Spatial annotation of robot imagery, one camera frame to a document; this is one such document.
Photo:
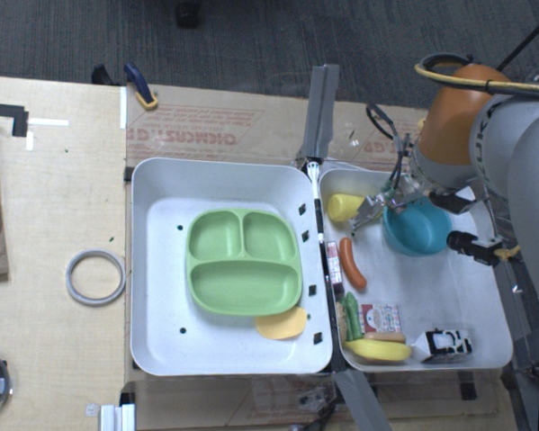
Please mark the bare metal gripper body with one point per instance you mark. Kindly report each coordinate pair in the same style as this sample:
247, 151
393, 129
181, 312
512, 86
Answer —
410, 192

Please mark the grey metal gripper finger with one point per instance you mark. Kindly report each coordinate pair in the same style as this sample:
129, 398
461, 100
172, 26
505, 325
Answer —
363, 223
372, 205

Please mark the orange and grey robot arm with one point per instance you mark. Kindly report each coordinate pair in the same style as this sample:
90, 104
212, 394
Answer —
516, 151

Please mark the yellow cup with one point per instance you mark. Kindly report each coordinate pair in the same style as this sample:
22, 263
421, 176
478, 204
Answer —
342, 208

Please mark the blue bowl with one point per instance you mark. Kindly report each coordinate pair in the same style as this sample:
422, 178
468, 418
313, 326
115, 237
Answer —
417, 231

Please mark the orange sausage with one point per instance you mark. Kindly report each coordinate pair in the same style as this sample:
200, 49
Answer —
351, 264

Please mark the red and purple packet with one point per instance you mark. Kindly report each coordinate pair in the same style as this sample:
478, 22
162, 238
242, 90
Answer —
333, 265

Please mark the green vegetable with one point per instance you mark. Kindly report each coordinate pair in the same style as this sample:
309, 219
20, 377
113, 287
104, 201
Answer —
353, 316

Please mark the pink and white carton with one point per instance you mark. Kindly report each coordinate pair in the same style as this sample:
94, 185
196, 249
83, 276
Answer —
381, 318

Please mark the white plastic tray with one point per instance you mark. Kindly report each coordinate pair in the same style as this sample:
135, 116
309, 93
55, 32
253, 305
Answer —
167, 272
427, 299

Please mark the tan biscuit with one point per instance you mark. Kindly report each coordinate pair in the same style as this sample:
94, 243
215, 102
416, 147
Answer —
340, 322

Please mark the tan bread roll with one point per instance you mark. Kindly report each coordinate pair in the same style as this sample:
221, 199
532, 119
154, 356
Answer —
385, 337

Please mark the yellow banana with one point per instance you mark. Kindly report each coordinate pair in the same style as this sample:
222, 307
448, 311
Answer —
379, 350

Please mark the yellow flat slice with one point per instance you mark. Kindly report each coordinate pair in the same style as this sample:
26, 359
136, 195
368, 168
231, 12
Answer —
282, 325

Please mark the green divided plate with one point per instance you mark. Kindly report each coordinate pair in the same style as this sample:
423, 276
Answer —
243, 281

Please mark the black and white carton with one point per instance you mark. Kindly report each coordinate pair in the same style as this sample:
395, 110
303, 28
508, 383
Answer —
445, 345

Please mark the brown cardboard board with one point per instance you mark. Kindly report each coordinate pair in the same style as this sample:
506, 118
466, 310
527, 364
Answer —
202, 130

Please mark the black chair wheel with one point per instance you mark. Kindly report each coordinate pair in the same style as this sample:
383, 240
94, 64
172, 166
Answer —
188, 14

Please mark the grey tape roll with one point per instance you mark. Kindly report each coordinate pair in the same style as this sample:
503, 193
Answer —
70, 281

